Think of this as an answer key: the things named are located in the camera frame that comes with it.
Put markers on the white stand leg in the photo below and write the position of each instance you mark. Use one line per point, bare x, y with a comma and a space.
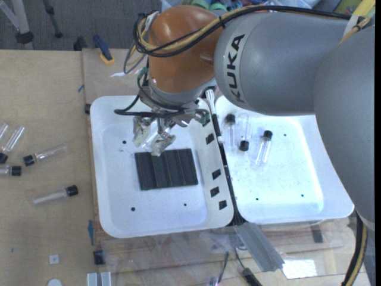
21, 16

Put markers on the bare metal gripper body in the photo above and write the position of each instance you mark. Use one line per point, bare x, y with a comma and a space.
166, 112

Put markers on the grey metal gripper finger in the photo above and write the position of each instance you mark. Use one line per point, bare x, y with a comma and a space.
162, 141
140, 130

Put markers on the black ribbed rack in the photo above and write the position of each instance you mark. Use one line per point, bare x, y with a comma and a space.
166, 170

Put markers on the clear vial with black cap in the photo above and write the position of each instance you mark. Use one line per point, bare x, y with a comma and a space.
244, 145
56, 194
230, 130
263, 149
44, 154
2, 131
148, 143
13, 139
12, 170

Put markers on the white plastic tray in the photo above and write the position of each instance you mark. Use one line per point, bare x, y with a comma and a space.
160, 213
282, 183

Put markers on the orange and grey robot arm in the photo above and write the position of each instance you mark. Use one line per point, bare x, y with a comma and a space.
268, 61

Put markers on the black tripod leg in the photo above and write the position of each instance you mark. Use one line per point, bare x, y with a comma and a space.
49, 9

